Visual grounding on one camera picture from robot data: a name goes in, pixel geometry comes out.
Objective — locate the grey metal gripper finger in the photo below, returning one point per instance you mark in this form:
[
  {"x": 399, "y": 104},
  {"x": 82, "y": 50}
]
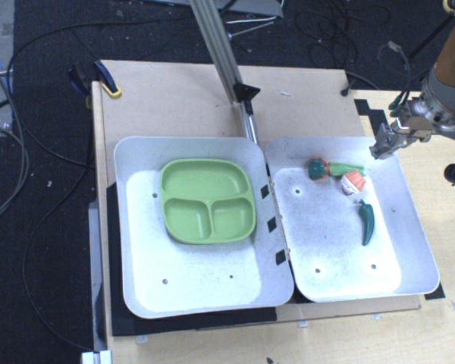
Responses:
[
  {"x": 392, "y": 142},
  {"x": 379, "y": 142}
]

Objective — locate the green and orange toy vegetable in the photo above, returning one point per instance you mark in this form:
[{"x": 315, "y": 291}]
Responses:
[{"x": 317, "y": 170}]

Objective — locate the green divided plate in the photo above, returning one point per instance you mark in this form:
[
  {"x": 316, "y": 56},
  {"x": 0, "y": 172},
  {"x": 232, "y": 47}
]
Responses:
[{"x": 208, "y": 203}]

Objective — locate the brown cardboard board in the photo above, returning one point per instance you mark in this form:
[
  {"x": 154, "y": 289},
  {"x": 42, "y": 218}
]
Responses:
[{"x": 197, "y": 104}]

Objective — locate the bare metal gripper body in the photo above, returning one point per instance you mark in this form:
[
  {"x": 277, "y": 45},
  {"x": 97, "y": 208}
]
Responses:
[{"x": 430, "y": 118}]

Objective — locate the dark green toy pepper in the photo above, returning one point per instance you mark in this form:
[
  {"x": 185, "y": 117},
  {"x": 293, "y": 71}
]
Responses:
[{"x": 368, "y": 222}]

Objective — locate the black cylinder on white bracket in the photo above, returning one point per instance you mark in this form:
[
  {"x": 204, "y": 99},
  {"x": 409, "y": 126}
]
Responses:
[{"x": 453, "y": 174}]

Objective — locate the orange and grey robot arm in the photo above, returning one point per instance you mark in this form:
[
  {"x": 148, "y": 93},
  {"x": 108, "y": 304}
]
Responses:
[{"x": 450, "y": 59}]

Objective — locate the white plastic tray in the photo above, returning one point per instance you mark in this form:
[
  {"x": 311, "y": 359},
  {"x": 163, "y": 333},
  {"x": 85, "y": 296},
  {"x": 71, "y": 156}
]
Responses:
[
  {"x": 197, "y": 275},
  {"x": 326, "y": 237}
]

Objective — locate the light green toy celery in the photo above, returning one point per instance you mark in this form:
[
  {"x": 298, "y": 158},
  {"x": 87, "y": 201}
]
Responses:
[{"x": 345, "y": 168}]

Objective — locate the orange and white toy cupcake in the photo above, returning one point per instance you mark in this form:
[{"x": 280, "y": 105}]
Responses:
[{"x": 353, "y": 183}]

